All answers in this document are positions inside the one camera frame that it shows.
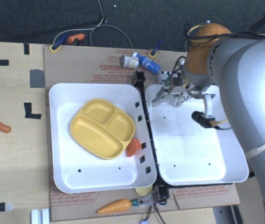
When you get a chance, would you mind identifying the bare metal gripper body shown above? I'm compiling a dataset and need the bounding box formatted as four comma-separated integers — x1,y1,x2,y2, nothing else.
164,77,216,100

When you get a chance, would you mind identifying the black and white spotted carton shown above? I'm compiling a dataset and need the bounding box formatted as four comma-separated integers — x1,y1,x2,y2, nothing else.
158,70,179,84

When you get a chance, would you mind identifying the blue bottle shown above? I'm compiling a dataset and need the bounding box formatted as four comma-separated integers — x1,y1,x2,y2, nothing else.
132,51,162,76

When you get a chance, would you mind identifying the thin black rod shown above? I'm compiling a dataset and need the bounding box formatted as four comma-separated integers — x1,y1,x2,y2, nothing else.
137,82,165,189

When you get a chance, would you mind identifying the white can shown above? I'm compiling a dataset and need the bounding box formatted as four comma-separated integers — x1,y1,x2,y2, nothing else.
120,55,140,70

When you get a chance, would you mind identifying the white plastic tray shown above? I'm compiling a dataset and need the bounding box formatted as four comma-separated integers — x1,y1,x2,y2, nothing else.
49,83,158,194
144,84,250,187

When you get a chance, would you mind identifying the orange rounded toy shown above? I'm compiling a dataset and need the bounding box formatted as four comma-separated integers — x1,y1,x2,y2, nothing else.
126,138,143,158

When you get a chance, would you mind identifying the yellow divided plate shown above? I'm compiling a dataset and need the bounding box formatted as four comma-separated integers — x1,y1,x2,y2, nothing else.
70,98,136,161

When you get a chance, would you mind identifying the brown cardboard board red print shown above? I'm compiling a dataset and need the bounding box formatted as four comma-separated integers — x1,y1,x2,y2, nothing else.
43,45,241,222

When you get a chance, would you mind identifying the pale yellow round toy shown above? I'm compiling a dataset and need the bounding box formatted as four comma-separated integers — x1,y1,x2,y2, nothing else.
134,184,153,197

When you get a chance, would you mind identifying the orange carrot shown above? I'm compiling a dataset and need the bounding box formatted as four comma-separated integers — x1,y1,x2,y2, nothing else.
96,198,139,215

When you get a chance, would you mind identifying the black block with thin wires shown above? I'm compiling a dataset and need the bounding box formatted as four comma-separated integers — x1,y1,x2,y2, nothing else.
133,70,146,88
157,184,171,201

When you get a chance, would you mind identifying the black cylinder on white bracket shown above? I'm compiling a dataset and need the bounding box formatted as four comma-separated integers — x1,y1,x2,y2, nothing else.
191,93,216,129

